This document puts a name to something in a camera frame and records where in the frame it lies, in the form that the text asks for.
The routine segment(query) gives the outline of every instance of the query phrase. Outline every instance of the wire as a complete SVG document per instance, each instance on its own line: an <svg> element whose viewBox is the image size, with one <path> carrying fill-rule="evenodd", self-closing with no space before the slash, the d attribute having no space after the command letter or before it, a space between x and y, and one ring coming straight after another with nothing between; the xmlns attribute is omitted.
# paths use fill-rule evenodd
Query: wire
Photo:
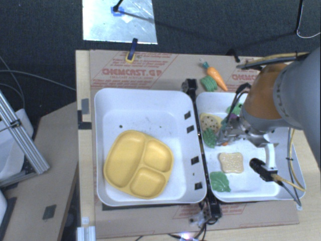
<svg viewBox="0 0 321 241"><path fill-rule="evenodd" d="M277 182L277 181L285 182L285 183L291 185L292 187L294 187L294 188L296 188L296 189L298 189L298 190L300 190L300 191L302 191L302 192L305 192L305 189L303 189L303 188L301 188L301 187L293 184L291 181L288 181L288 180L286 180L286 179L283 179L281 176L279 176L279 175L277 175L277 174L271 174L271 177L272 177L273 180L276 181L276 182Z"/></svg>
<svg viewBox="0 0 321 241"><path fill-rule="evenodd" d="M6 62L4 61L4 59L2 58L2 56L0 55L0 60L1 62L5 65L6 69L9 71L10 75L12 76L12 78L14 79L14 81L16 82L19 90L20 90L20 95L22 97L22 103L23 103L23 108L26 107L26 101L25 101L25 95L24 92L22 91L22 88L17 80L17 78L15 77L15 75L13 74L14 71L12 71L9 66L6 64Z"/></svg>
<svg viewBox="0 0 321 241"><path fill-rule="evenodd" d="M142 237L144 237L143 235L141 235L139 238L137 238L135 241L140 240Z"/></svg>
<svg viewBox="0 0 321 241"><path fill-rule="evenodd" d="M70 89L72 91L76 91L76 89L74 89L73 87L66 86L65 84L62 84L62 83L59 83L57 81L53 81L51 79L47 79L47 78L44 78L44 77L41 77L41 76L38 76L38 75L35 75L35 74L31 74L31 73L27 73L27 72L23 72L23 71L18 71L18 70L1 70L0 71L0 73L6 73L6 72L12 72L12 73L18 73L18 74L22 74L22 75L27 75L27 76L30 76L30 77L38 78L38 79L41 79L41 80L44 80L44 81L47 81L47 82L62 86L64 88Z"/></svg>
<svg viewBox="0 0 321 241"><path fill-rule="evenodd" d="M203 234L203 237L202 237L202 241L204 241L205 235L206 235L206 224L204 226L204 234Z"/></svg>
<svg viewBox="0 0 321 241"><path fill-rule="evenodd" d="M293 136L291 135L291 128L289 128L288 135L287 135L287 159L288 159L287 166L288 166L288 170L289 170L291 181L292 181L292 183L294 183L291 164L290 164L290 161L292 160L292 158L290 158L290 152L291 152L290 150L291 150L291 146L292 146L291 145L291 140L293 140ZM294 188L294 193L295 193L295 196L296 196L296 200L299 201L299 203L297 203L297 204L299 206L301 206L301 202L300 202L299 196L298 196L297 191L296 191L295 188Z"/></svg>
<svg viewBox="0 0 321 241"><path fill-rule="evenodd" d="M173 238L176 238L176 239L183 239L183 240L186 240L185 238L179 236L179 235L174 235L174 234L168 234L169 236L173 237Z"/></svg>
<svg viewBox="0 0 321 241"><path fill-rule="evenodd" d="M214 225L217 222L217 219L215 219L213 222L211 222L211 220L209 220L209 222L207 223L207 225Z"/></svg>
<svg viewBox="0 0 321 241"><path fill-rule="evenodd" d="M10 89L13 90L14 92L16 92L18 96L20 96L22 102L24 101L23 96L22 96L22 95L20 94L20 92L19 92L18 90L16 90L14 87L11 87L11 86L9 86L9 85L2 84L2 83L0 83L0 86L4 86L4 87L7 87L7 88L10 88Z"/></svg>
<svg viewBox="0 0 321 241"><path fill-rule="evenodd" d="M199 236L203 233L204 229L206 228L206 222L201 227L200 231L194 236L195 239L199 238Z"/></svg>
<svg viewBox="0 0 321 241"><path fill-rule="evenodd" d="M232 102L232 105L231 105L231 107L230 107L230 111L229 111L229 113L228 113L228 115L227 115L227 117L226 117L226 122L229 121L230 116L231 116L231 114L232 114L232 111L233 111L233 109L235 108L235 106L237 105L237 103L238 103L238 101L240 100L241 96L242 96L243 94L247 94L247 93L248 93L248 91L244 91L244 92L240 93L238 96L237 96L237 94L235 95L234 100L233 100L233 102Z"/></svg>
<svg viewBox="0 0 321 241"><path fill-rule="evenodd" d="M293 162L292 162L292 161L293 161L293 158L292 158L292 144L293 144L294 131L295 131L295 129L293 129L292 134L291 134L291 139L290 139L290 152L289 152L289 156L288 156L288 157L289 157L289 162L290 162L290 168L291 168L292 175L293 175L295 181L297 182L298 186L304 189L304 187L301 185L301 183L300 183L299 180L297 179L297 176L296 176L295 171L294 171L294 168L293 168Z"/></svg>
<svg viewBox="0 0 321 241"><path fill-rule="evenodd" d="M298 199L282 182L277 182L281 187L283 187L294 199L294 201L299 205L302 206L300 199Z"/></svg>
<svg viewBox="0 0 321 241"><path fill-rule="evenodd" d="M321 32L319 32L319 33L317 33L317 34L315 34L315 35L313 35L313 36L309 36L309 37L304 37L304 36L301 36L301 35L300 35L300 30L299 30L299 28L300 28L300 24L301 24L303 7L304 7L304 5L302 4L301 12L300 12L300 20L299 20L299 24L298 24L297 29L296 29L296 34L297 34L297 36L300 37L300 38L306 38L306 39L307 39L307 38L314 38L314 37L316 37L317 35L320 35Z"/></svg>

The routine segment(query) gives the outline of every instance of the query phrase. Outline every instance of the table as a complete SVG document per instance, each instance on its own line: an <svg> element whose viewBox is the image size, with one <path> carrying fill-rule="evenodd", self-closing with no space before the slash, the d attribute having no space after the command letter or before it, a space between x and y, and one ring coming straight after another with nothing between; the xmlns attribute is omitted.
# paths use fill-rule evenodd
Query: table
<svg viewBox="0 0 321 241"><path fill-rule="evenodd" d="M115 51L110 51L112 53L111 58L119 56L119 53ZM103 58L107 53L96 53L96 57ZM173 59L170 63L171 67L179 65L179 62L186 61L185 64L188 65L188 60L191 55L182 55L180 56L181 60L176 60L177 57ZM77 51L76 52L76 64L77 64L77 109L79 113L79 118L83 124L78 132L79 135L79 171L80 171L80 204L81 204L81 216L82 216L82 227L95 226L97 224L95 213L95 191L94 191L94 162L93 162L93 146L92 138L93 133L91 128L86 128L90 125L91 122L91 110L85 109L83 113L84 104L90 105L90 100L92 99L90 85L93 85L92 79L90 78L89 69L92 63L93 57L90 57L89 51ZM226 65L231 64L233 58L226 57ZM101 67L104 67L106 63L100 63ZM199 76L198 73L191 73L193 76ZM165 89L171 89L173 87L177 88L180 86L182 79L182 69L177 68L174 71L164 71L164 79L158 79L157 83L153 83L153 88L157 88L161 85L165 85ZM235 78L240 78L241 75L235 75ZM298 154L300 161L301 169L305 177L305 182L307 186L307 194L302 199L303 211L299 211L298 219L300 224L294 225L284 225L283 222L268 222L264 221L265 215L261 215L259 219L262 219L261 222L258 222L256 225L246 225L247 228L240 229L229 229L229 230L217 230L209 231L206 235L207 240L304 240L308 238L309 240L320 240L321 232L319 230L319 225L321 223L321 194L320 194L320 171L317 167L317 164L314 160L314 157L307 145L306 139L302 132L296 132L294 136L294 145ZM269 205L277 206L280 203L270 203ZM255 226L265 226L265 225L277 225L277 226L266 226L266 227L255 227ZM132 237L121 237L112 239L105 239L98 237L98 240L135 240ZM153 235L145 236L142 240L173 240L168 235Z"/></svg>
<svg viewBox="0 0 321 241"><path fill-rule="evenodd" d="M17 198L5 241L61 239L78 178L77 130L76 103L41 118L35 144L50 169L5 192ZM54 215L43 220L46 208Z"/></svg>

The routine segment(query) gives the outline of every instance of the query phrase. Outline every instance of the toy carrot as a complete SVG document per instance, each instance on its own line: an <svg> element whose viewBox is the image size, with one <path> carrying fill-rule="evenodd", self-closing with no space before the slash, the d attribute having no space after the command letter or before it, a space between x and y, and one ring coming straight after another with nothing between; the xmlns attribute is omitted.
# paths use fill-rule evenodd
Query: toy carrot
<svg viewBox="0 0 321 241"><path fill-rule="evenodd" d="M220 73L214 67L208 67L207 68L207 75L209 75L212 78L214 78L214 80L216 81L217 85L221 89L223 89L224 91L228 90L226 85L225 85L225 82L224 82L222 76L220 75Z"/></svg>

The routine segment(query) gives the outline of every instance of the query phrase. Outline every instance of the cardboard sheet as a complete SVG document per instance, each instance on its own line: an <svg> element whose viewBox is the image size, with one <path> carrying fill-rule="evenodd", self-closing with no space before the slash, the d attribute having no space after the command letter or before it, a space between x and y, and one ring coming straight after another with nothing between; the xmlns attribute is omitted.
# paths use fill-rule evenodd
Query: cardboard sheet
<svg viewBox="0 0 321 241"><path fill-rule="evenodd" d="M187 78L198 80L197 94L204 91L199 80L206 76L200 65L203 58L215 67L225 80L230 92L244 83L252 83L257 71L236 69L230 56L179 55L137 52L133 64L125 62L125 51L91 51L90 83L91 111L94 112L95 93L105 87L180 90ZM255 58L240 57L241 63ZM96 165L95 119L92 113L93 160ZM95 225L97 238L137 236L173 232L198 231L189 219L200 209L198 204L114 208L102 204L95 192ZM293 201L264 201L222 205L222 218L208 230L298 224Z"/></svg>

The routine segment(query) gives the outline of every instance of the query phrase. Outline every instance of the black cable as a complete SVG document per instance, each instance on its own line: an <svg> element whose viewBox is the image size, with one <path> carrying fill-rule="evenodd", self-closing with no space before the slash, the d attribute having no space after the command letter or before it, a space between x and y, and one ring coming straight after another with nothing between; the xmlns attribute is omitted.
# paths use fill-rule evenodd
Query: black cable
<svg viewBox="0 0 321 241"><path fill-rule="evenodd" d="M19 88L19 91L20 91L20 94L22 96L22 103L23 103L23 108L26 107L26 102L25 102L25 95L24 95L24 92L22 91L22 88L16 78L16 76L13 74L14 71L12 71L9 66L7 65L7 63L4 61L4 59L0 56L0 60L1 62L5 65L6 69L8 70L8 72L10 73L10 75L12 76L12 78L14 79L14 81L16 82L18 88Z"/></svg>
<svg viewBox="0 0 321 241"><path fill-rule="evenodd" d="M174 235L174 234L168 234L169 236L173 237L173 238L176 238L176 239L183 239L183 240L186 240L185 238L179 236L179 235Z"/></svg>
<svg viewBox="0 0 321 241"><path fill-rule="evenodd" d="M21 98L22 103L23 103L23 106L24 106L24 98L23 98L23 96L20 94L20 92L19 92L18 90L16 90L14 87L11 87L11 86L9 86L9 85L2 84L2 83L0 83L0 86L7 87L7 88L9 88L9 89L13 90L14 92L16 92L16 93L17 93L17 95Z"/></svg>
<svg viewBox="0 0 321 241"><path fill-rule="evenodd" d="M230 111L229 111L229 113L227 114L227 117L226 117L226 123L228 123L228 121L229 121L229 119L230 119L230 116L231 116L231 114L232 114L232 111L233 111L233 109L235 108L235 106L237 105L237 103L238 103L238 101L240 100L241 96L242 96L243 94L247 94L247 93L248 93L248 91L244 91L244 92L240 93L239 96L237 96L237 94L235 95L234 100L233 100L233 102L232 102L232 105L231 105L231 107L230 107Z"/></svg>
<svg viewBox="0 0 321 241"><path fill-rule="evenodd" d="M260 65L270 65L270 64L285 63L285 62L292 62L292 61L302 61L308 55L309 55L309 53L305 53L305 54L301 54L301 55L289 55L289 56L282 56L282 57L274 57L274 58L270 58L270 59L240 64L240 65L237 65L236 68L242 69L242 70L248 70L248 69L259 70L257 67L261 67Z"/></svg>
<svg viewBox="0 0 321 241"><path fill-rule="evenodd" d="M211 220L209 220L207 225L214 225L216 222L217 222L217 219L215 219L213 222L211 222Z"/></svg>
<svg viewBox="0 0 321 241"><path fill-rule="evenodd" d="M143 235L141 235L139 238L137 238L135 241L140 240L142 237L144 237Z"/></svg>
<svg viewBox="0 0 321 241"><path fill-rule="evenodd" d="M198 239L198 237L203 233L206 226L206 222L203 224L201 230L194 236L195 239Z"/></svg>
<svg viewBox="0 0 321 241"><path fill-rule="evenodd" d="M38 76L38 75L35 75L35 74L31 74L31 73L27 73L27 72L23 72L23 71L18 71L18 70L0 70L0 73L8 73L8 72L18 73L18 74L27 75L27 76L30 76L30 77L33 77L33 78L38 78L38 79L41 79L41 80L56 84L58 86L62 86L64 88L70 89L72 91L76 91L76 89L74 89L73 87L69 87L69 86L67 86L65 84L62 84L62 83L59 83L57 81L54 81L54 80L51 80L51 79L47 79L47 78L44 78L44 77L41 77L41 76Z"/></svg>
<svg viewBox="0 0 321 241"><path fill-rule="evenodd" d="M296 19L295 32L297 31L297 29L300 26L300 19L301 19L301 14L302 14L302 5L303 5L303 0L300 0L299 9L298 9L298 13L297 13L297 19Z"/></svg>
<svg viewBox="0 0 321 241"><path fill-rule="evenodd" d="M204 226L204 234L203 234L203 237L202 237L202 241L204 241L204 238L205 238L205 235L206 235L206 225L207 224L205 224L205 226Z"/></svg>
<svg viewBox="0 0 321 241"><path fill-rule="evenodd" d="M242 92L245 88L247 88L247 87L248 87L248 88L251 88L251 84L248 83L248 82L240 85L240 86L237 88L237 90L235 91L235 93L236 93L236 94L239 94L239 93L241 93L241 92Z"/></svg>

